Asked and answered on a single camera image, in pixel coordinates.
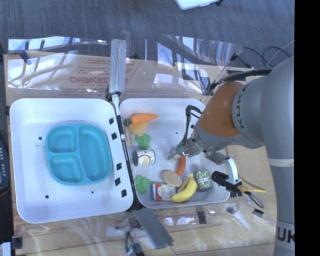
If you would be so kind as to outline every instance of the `round cracker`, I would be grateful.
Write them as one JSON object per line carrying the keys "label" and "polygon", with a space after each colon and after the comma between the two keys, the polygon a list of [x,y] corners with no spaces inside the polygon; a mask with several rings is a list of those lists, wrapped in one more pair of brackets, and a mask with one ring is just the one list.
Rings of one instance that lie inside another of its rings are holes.
{"label": "round cracker", "polygon": [[165,170],[162,176],[164,181],[172,187],[180,187],[182,184],[181,176],[178,175],[175,171]]}

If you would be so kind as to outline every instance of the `green jar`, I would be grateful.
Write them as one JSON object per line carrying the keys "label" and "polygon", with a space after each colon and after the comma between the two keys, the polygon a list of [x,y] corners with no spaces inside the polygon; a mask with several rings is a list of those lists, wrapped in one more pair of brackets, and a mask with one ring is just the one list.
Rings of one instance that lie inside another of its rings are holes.
{"label": "green jar", "polygon": [[213,188],[213,183],[207,170],[196,171],[193,174],[193,178],[198,185],[197,191],[205,192]]}

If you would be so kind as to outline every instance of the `black cable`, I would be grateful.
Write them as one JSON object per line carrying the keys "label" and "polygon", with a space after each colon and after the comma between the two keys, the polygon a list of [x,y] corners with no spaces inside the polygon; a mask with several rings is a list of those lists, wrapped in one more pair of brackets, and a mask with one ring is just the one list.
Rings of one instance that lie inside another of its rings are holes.
{"label": "black cable", "polygon": [[[250,48],[250,47],[243,47],[243,49],[244,49],[244,50],[250,50],[250,51],[254,52],[255,54],[257,54],[257,55],[262,59],[263,66],[266,67],[266,66],[265,66],[265,63],[264,63],[264,61],[265,61],[264,56],[261,55],[258,51],[256,51],[255,49],[252,49],[252,48]],[[252,68],[253,68],[252,65],[246,63],[243,59],[241,59],[240,56],[238,56],[238,58],[239,58],[239,60],[240,60],[244,65],[246,65],[247,68],[249,68],[249,69],[252,69]]]}
{"label": "black cable", "polygon": [[200,118],[200,116],[197,116],[197,115],[195,115],[194,113],[191,113],[191,115],[193,115],[194,117],[196,117],[196,118]]}
{"label": "black cable", "polygon": [[230,82],[230,81],[236,81],[239,79],[243,79],[246,77],[254,77],[254,76],[266,76],[268,75],[272,69],[269,68],[262,68],[262,69],[253,69],[249,71],[239,71],[236,73],[228,74],[222,77],[217,83],[221,84],[222,82]]}
{"label": "black cable", "polygon": [[130,235],[130,231],[127,231],[127,232],[125,233],[125,240],[124,240],[124,247],[125,247],[125,251],[126,251],[126,252],[129,252],[128,238],[130,238],[130,240],[131,240],[131,242],[132,242],[132,245],[135,244],[132,236]]}
{"label": "black cable", "polygon": [[184,136],[183,136],[183,147],[186,145],[187,143],[187,139],[188,139],[188,130],[189,130],[189,124],[190,124],[190,121],[191,121],[191,115],[199,118],[198,116],[194,115],[193,113],[191,113],[191,111],[194,110],[194,111],[197,111],[199,114],[202,114],[202,111],[197,108],[196,106],[192,106],[192,105],[188,105],[186,108],[185,108],[185,115],[186,115],[186,127],[185,127],[185,133],[184,133]]}
{"label": "black cable", "polygon": [[265,208],[264,204],[261,202],[261,200],[254,194],[252,194],[251,192],[244,192],[246,195],[248,195],[251,200],[257,205],[259,206],[261,209]]}
{"label": "black cable", "polygon": [[266,68],[268,65],[273,67],[269,62],[272,61],[273,57],[278,54],[278,52],[273,56],[271,57],[271,59],[269,60],[269,62],[265,63],[266,59],[265,59],[265,54],[266,54],[266,51],[268,51],[269,49],[277,49],[279,52],[283,52],[288,58],[290,58],[290,55],[283,49],[281,49],[280,47],[277,47],[277,46],[270,46],[270,47],[267,47],[263,50],[262,52],[262,61],[263,61],[263,66]]}

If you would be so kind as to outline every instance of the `small green toy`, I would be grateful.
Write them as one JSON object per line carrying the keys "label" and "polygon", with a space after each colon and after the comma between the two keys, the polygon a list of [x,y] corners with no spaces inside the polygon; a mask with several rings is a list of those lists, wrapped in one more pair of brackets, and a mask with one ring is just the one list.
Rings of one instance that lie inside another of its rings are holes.
{"label": "small green toy", "polygon": [[135,136],[135,141],[139,143],[139,147],[143,150],[148,150],[150,145],[149,142],[151,141],[151,137],[148,134],[144,134],[142,136]]}
{"label": "small green toy", "polygon": [[134,182],[136,184],[136,191],[138,191],[142,195],[146,194],[148,188],[151,186],[151,181],[148,178],[143,177],[141,175],[138,175],[134,179]]}

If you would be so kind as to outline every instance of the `gray carpet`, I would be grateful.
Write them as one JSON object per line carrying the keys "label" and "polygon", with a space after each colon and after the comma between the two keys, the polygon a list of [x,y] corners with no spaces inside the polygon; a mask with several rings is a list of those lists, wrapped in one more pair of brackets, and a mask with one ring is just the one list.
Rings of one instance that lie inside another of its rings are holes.
{"label": "gray carpet", "polygon": [[[230,42],[244,47],[235,65],[263,68],[294,55],[294,0],[223,0],[181,10],[174,0],[10,0],[0,3],[0,43],[50,36],[110,40],[130,38],[140,59],[157,57],[164,36]],[[92,54],[106,53],[93,48]],[[7,129],[0,65],[0,130]]]}

